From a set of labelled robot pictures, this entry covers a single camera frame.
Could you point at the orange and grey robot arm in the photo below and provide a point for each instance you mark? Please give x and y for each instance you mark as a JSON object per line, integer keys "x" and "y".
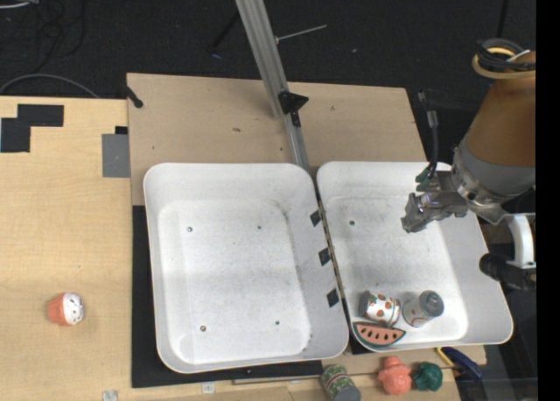
{"x": 503, "y": 128}

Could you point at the white can with grey lid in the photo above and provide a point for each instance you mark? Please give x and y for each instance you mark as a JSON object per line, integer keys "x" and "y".
{"x": 423, "y": 308}

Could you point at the green and white can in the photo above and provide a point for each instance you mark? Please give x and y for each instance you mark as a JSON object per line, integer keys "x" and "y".
{"x": 339, "y": 384}

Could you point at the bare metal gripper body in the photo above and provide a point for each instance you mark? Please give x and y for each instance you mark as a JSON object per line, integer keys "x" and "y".
{"x": 446, "y": 202}

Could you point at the pink toy figure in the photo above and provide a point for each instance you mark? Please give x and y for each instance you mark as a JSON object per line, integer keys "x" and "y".
{"x": 394, "y": 376}

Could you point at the black cylinder on white bracket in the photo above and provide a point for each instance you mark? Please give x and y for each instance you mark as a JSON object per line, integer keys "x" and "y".
{"x": 522, "y": 241}

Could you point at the white can with strawberry print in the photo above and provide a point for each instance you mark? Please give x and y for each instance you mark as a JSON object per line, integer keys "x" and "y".
{"x": 381, "y": 308}

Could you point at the white plastic tray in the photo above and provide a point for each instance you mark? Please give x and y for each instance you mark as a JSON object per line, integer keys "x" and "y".
{"x": 236, "y": 268}
{"x": 394, "y": 255}

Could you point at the red watermelon slice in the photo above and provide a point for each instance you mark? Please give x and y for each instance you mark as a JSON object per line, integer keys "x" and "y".
{"x": 377, "y": 335}

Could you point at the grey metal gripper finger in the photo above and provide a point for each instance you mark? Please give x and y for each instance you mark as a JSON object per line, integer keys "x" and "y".
{"x": 411, "y": 211}
{"x": 423, "y": 220}

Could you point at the brown cardboard board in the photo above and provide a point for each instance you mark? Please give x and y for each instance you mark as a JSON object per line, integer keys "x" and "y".
{"x": 210, "y": 128}

